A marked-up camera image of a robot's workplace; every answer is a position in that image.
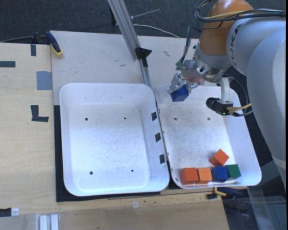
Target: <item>empty white tray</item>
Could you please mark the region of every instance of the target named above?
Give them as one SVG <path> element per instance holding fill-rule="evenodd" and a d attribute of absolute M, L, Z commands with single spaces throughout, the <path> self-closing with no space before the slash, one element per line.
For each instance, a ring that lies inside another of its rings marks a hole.
<path fill-rule="evenodd" d="M 156 98 L 144 84 L 60 90 L 63 178 L 75 196 L 158 192 L 169 183 Z"/>
<path fill-rule="evenodd" d="M 261 180 L 261 169 L 244 117 L 215 113 L 205 104 L 209 97 L 220 98 L 220 87 L 200 85 L 193 89 L 183 102 L 173 102 L 167 92 L 167 86 L 161 86 L 156 91 L 159 117 L 174 182 L 185 189 L 258 184 Z M 234 106 L 240 106 L 239 98 L 232 89 L 230 98 Z M 181 169 L 212 168 L 213 165 L 208 160 L 219 149 L 229 156 L 225 165 L 239 166 L 241 177 L 224 183 L 181 184 Z"/>

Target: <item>green cube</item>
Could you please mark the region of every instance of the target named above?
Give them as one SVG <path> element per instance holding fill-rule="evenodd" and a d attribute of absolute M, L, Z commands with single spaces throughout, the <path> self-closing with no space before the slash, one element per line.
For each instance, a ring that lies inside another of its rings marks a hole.
<path fill-rule="evenodd" d="M 228 169 L 229 180 L 237 179 L 241 176 L 239 166 L 237 164 L 226 165 Z"/>

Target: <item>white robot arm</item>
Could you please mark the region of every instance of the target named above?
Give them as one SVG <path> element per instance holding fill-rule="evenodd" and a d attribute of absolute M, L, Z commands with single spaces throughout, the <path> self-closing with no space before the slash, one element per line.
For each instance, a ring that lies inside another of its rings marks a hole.
<path fill-rule="evenodd" d="M 208 17 L 201 17 L 200 8 L 213 1 Z M 194 57 L 184 59 L 187 38 L 176 63 L 180 74 L 174 75 L 168 92 L 173 99 L 182 87 L 191 93 L 203 81 L 222 85 L 230 66 L 245 75 L 252 111 L 286 190 L 286 11 L 255 10 L 245 0 L 203 0 L 194 15 L 205 22 Z M 233 114 L 222 100 L 206 104 L 222 115 Z"/>

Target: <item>orange cube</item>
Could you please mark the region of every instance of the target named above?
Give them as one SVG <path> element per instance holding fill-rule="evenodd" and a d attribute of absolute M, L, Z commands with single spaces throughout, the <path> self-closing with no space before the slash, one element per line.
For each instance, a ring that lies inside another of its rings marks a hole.
<path fill-rule="evenodd" d="M 197 173 L 199 180 L 196 184 L 207 184 L 208 182 L 212 181 L 212 174 L 210 168 L 198 168 Z"/>
<path fill-rule="evenodd" d="M 214 166 L 223 166 L 228 159 L 229 156 L 222 149 L 219 149 L 215 155 L 209 159 L 209 162 L 211 162 Z"/>
<path fill-rule="evenodd" d="M 198 181 L 196 168 L 184 168 L 179 172 L 181 184 L 194 184 Z"/>

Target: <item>tray hole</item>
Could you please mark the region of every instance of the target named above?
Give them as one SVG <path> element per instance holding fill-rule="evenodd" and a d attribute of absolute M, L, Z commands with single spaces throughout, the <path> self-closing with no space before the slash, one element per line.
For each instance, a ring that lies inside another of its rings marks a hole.
<path fill-rule="evenodd" d="M 165 162 L 165 156 L 164 156 L 164 154 L 161 154 L 161 155 L 159 156 L 159 159 L 160 159 L 160 164 L 161 164 L 161 163 L 164 163 L 164 162 Z"/>
<path fill-rule="evenodd" d="M 160 135 L 160 133 L 156 134 L 156 135 L 155 135 L 155 138 L 156 138 L 156 142 L 160 141 L 160 140 L 161 140 L 161 135 Z"/>
<path fill-rule="evenodd" d="M 157 118 L 157 113 L 156 112 L 152 113 L 152 120 L 154 121 L 156 118 Z"/>

